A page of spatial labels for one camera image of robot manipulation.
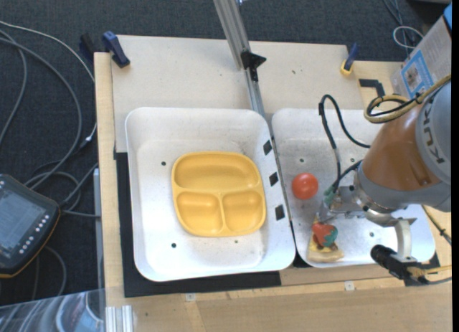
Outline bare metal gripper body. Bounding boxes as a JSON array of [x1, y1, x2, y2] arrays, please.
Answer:
[[325, 184, 399, 226]]

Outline red strawberry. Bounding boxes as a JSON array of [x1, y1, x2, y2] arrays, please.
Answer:
[[311, 222, 339, 249]]

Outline red tomato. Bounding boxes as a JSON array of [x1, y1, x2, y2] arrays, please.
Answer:
[[290, 172, 320, 201]]

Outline pizza slice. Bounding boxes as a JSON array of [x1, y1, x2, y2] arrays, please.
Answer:
[[306, 214, 346, 264]]

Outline white plastic tray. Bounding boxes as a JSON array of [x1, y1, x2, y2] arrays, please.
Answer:
[[124, 106, 297, 283], [270, 108, 437, 269]]

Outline yellow divided plate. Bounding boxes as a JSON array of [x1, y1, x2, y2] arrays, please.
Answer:
[[170, 151, 268, 237]]

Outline black cylinder on white bracket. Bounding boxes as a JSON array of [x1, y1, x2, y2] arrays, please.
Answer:
[[370, 217, 428, 283]]

